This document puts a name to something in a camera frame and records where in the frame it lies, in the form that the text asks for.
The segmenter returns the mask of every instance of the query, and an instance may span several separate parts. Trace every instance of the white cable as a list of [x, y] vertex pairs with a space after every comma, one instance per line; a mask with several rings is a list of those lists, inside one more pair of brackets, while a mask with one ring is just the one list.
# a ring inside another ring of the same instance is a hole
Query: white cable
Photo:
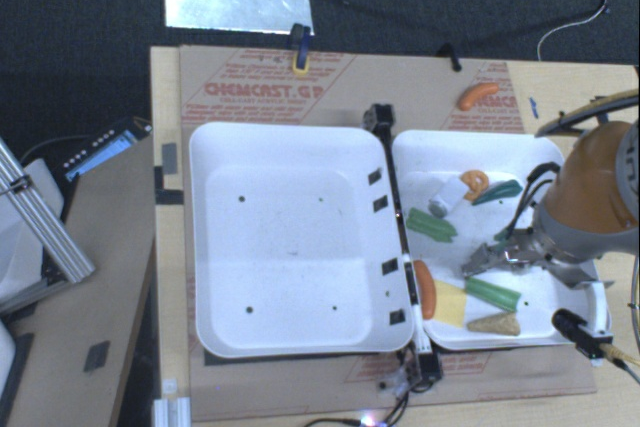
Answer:
[[562, 29], [568, 29], [569, 27], [577, 27], [578, 25], [585, 25], [587, 23], [591, 23], [596, 18], [598, 18], [605, 9], [607, 9], [607, 6], [606, 4], [603, 4], [602, 6], [600, 6], [600, 9], [598, 9], [586, 20], [581, 20], [579, 22], [572, 22], [565, 25], [561, 25], [560, 27], [556, 27], [555, 29], [551, 29], [549, 32], [547, 32], [544, 36], [542, 36], [542, 39], [540, 39], [540, 41], [538, 42], [538, 48], [537, 48], [538, 61], [542, 61], [542, 55], [540, 54], [540, 48], [542, 47], [542, 43], [544, 43], [544, 40], [547, 39], [549, 36], [551, 36], [554, 32], [561, 31]]
[[563, 29], [568, 29], [569, 27], [577, 27], [579, 25], [585, 25], [588, 23], [593, 22], [596, 18], [598, 18], [603, 11], [605, 11], [607, 9], [607, 3], [608, 0], [602, 0], [602, 5], [598, 8], [598, 10], [593, 13], [589, 18], [587, 18], [586, 20], [581, 20], [579, 22], [572, 22], [572, 23], [568, 23], [566, 25], [561, 25], [560, 27], [556, 27], [555, 29], [551, 29], [549, 32], [547, 32], [544, 36], [542, 36], [542, 38], [540, 39], [540, 41], [538, 42], [538, 47], [536, 49], [536, 52], [538, 54], [538, 61], [542, 61], [542, 54], [540, 53], [540, 49], [542, 48], [542, 43], [544, 43], [544, 40], [546, 40], [549, 36], [551, 36], [553, 33], [561, 31]]
[[68, 135], [68, 136], [64, 136], [64, 137], [54, 137], [52, 139], [47, 139], [46, 141], [38, 143], [35, 146], [32, 146], [31, 148], [29, 148], [24, 153], [24, 155], [20, 158], [19, 162], [24, 165], [24, 163], [27, 160], [27, 157], [29, 157], [34, 151], [37, 151], [40, 148], [43, 148], [44, 146], [47, 146], [49, 144], [62, 143], [62, 142], [65, 142], [65, 141], [73, 141], [73, 140], [80, 140], [80, 139], [87, 139], [88, 137], [89, 137], [88, 135]]

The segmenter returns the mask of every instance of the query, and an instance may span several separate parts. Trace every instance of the black clip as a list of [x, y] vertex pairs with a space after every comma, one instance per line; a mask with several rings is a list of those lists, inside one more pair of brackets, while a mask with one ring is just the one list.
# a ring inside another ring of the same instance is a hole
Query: black clip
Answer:
[[[591, 100], [591, 103], [602, 100], [603, 98], [606, 98], [606, 96], [595, 96], [593, 100]], [[598, 125], [604, 125], [609, 122], [609, 115], [606, 112], [599, 112], [596, 114], [596, 120], [598, 121]]]
[[9, 188], [5, 191], [2, 191], [0, 195], [6, 194], [8, 192], [13, 192], [14, 194], [18, 194], [20, 192], [26, 191], [29, 187], [33, 185], [33, 180], [29, 175], [22, 175], [19, 178], [16, 178], [13, 182], [9, 184]]
[[184, 205], [183, 191], [164, 188], [162, 166], [155, 166], [153, 168], [153, 175], [156, 189], [156, 205]]
[[594, 336], [585, 331], [584, 326], [587, 321], [582, 317], [564, 308], [556, 311], [551, 318], [551, 323], [560, 334], [566, 339], [576, 344], [576, 349], [589, 359], [601, 359], [604, 353], [600, 348], [603, 343], [611, 343], [613, 336], [609, 333], [602, 333], [601, 336]]
[[311, 27], [294, 23], [289, 32], [287, 48], [295, 50], [293, 63], [291, 65], [293, 73], [296, 75], [306, 75], [309, 71], [309, 46], [311, 45]]
[[451, 67], [453, 68], [453, 71], [462, 71], [460, 59], [458, 59], [456, 49], [453, 48], [453, 45], [451, 43], [445, 43], [444, 45], [442, 45], [440, 47], [440, 50], [436, 52], [436, 57], [449, 57], [451, 59]]

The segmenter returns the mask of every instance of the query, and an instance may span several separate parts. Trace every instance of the wooden table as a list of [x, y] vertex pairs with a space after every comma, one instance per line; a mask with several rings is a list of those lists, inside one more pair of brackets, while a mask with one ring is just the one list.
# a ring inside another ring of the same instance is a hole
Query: wooden table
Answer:
[[[96, 271], [10, 325], [34, 334], [10, 427], [117, 424], [153, 276], [153, 205], [151, 138], [81, 177], [66, 226]], [[105, 342], [104, 366], [85, 372]]]
[[[518, 99], [526, 132], [533, 133], [554, 119], [559, 110], [571, 111], [596, 95], [607, 95], [638, 87], [638, 76], [631, 66], [508, 62], [508, 70]], [[536, 102], [536, 119], [530, 108]], [[152, 50], [152, 101], [154, 116], [155, 165], [162, 165], [165, 144], [181, 144], [179, 53], [174, 48]], [[615, 113], [612, 119], [635, 120], [637, 112]], [[554, 138], [565, 155], [573, 139]], [[182, 169], [164, 176], [166, 189], [180, 190]], [[187, 302], [185, 284], [184, 210], [181, 205], [156, 208], [157, 279], [160, 323], [160, 373], [163, 398], [188, 397], [189, 357], [187, 340]], [[615, 280], [607, 291], [616, 343], [628, 352], [635, 350], [631, 331], [629, 290], [633, 257], [610, 254], [598, 268], [603, 280]], [[403, 427], [423, 425], [511, 426], [511, 425], [633, 425], [640, 414], [640, 390], [628, 375], [605, 363], [596, 369], [596, 395], [577, 395], [476, 402], [455, 405], [409, 407], [400, 423]], [[282, 427], [303, 426], [319, 415], [282, 416], [246, 420], [197, 423], [199, 427]], [[339, 413], [337, 418], [359, 418], [361, 412]], [[383, 412], [376, 417], [382, 418]]]

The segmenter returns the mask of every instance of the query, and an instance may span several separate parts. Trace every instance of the metal rod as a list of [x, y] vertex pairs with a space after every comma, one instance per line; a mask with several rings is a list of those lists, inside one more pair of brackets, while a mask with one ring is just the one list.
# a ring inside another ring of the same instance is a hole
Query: metal rod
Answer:
[[[21, 178], [24, 169], [0, 138], [0, 185], [12, 188]], [[77, 283], [95, 270], [33, 186], [13, 191], [8, 198], [70, 282]]]
[[29, 306], [30, 304], [35, 303], [40, 299], [44, 299], [54, 292], [63, 290], [69, 286], [71, 286], [71, 283], [68, 281], [57, 281], [56, 283], [49, 285], [46, 279], [41, 279], [30, 287], [25, 288], [11, 299], [0, 303], [0, 316], [9, 315], [14, 311], [18, 311], [20, 308]]

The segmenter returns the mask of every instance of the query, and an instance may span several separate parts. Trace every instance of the white bottle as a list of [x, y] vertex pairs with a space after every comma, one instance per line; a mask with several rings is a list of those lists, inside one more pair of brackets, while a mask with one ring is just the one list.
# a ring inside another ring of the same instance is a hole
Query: white bottle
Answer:
[[462, 201], [468, 191], [469, 187], [458, 176], [449, 178], [429, 199], [429, 212], [435, 217], [445, 217]]

